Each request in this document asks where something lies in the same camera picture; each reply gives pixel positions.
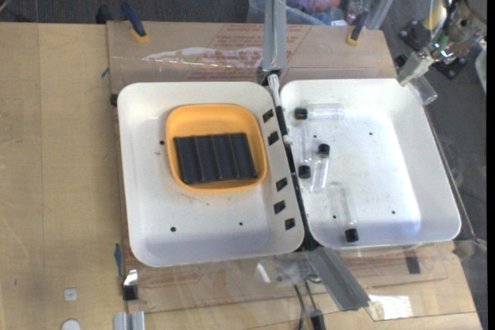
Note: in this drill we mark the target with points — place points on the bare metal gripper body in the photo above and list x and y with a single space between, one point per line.
462 31

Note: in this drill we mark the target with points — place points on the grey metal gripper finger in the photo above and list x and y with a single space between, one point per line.
413 67

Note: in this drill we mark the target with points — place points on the clear plastic vial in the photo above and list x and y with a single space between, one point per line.
424 92

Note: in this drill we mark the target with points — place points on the white plastic tray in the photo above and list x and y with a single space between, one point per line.
386 174
209 228

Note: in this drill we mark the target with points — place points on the clear vial with black cap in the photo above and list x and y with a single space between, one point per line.
323 150
351 235
301 113
304 171

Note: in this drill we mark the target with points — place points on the black and white thin rod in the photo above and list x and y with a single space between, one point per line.
281 120

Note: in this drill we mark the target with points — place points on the orange plate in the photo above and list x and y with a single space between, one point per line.
212 118

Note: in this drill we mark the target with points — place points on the black ribbed holder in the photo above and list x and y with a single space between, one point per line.
214 158

